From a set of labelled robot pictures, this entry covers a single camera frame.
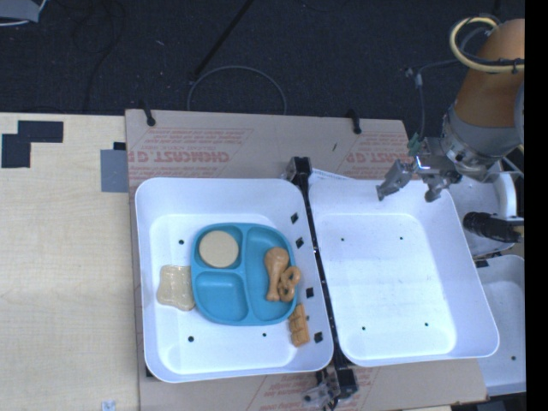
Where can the white plastic tray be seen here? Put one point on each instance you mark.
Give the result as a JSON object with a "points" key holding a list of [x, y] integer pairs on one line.
{"points": [[398, 281], [231, 349], [505, 315]]}

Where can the brown pretzel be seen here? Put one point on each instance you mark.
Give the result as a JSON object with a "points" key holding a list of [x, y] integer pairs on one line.
{"points": [[291, 283]]}

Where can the black cylinder on white bracket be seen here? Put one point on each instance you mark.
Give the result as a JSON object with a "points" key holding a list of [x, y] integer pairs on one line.
{"points": [[496, 216]]}

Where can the blue divided plate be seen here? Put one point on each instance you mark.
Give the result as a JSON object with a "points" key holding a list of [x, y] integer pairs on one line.
{"points": [[222, 298]]}

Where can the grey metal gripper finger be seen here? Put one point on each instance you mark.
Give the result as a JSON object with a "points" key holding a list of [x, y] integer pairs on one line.
{"points": [[391, 182], [436, 188]]}

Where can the brown cardboard board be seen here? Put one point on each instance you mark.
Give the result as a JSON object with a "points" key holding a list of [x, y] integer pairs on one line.
{"points": [[240, 152]]}

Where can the round beige biscuit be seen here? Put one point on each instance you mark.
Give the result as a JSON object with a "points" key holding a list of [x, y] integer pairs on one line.
{"points": [[218, 249]]}

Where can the tan chicken drumstick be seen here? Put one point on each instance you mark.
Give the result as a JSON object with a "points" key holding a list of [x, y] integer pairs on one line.
{"points": [[275, 268]]}

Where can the orange waffle piece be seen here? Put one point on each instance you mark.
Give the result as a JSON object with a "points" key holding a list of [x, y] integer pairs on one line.
{"points": [[299, 325]]}

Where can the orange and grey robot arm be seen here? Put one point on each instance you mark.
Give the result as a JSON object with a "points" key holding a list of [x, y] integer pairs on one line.
{"points": [[492, 92]]}

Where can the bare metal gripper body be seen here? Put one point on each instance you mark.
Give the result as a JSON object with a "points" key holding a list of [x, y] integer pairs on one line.
{"points": [[445, 163]]}

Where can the beige bread slice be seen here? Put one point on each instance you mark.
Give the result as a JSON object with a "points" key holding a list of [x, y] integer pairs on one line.
{"points": [[175, 287]]}

